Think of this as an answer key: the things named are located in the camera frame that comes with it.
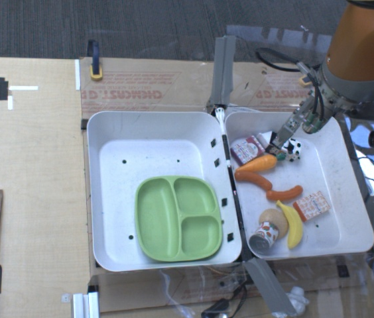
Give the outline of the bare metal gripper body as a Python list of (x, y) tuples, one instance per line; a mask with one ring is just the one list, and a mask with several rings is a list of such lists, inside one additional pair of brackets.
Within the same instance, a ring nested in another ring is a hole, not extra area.
[(356, 107), (351, 99), (341, 96), (327, 86), (314, 88), (301, 103), (302, 130), (308, 134), (320, 131), (338, 113), (351, 111)]

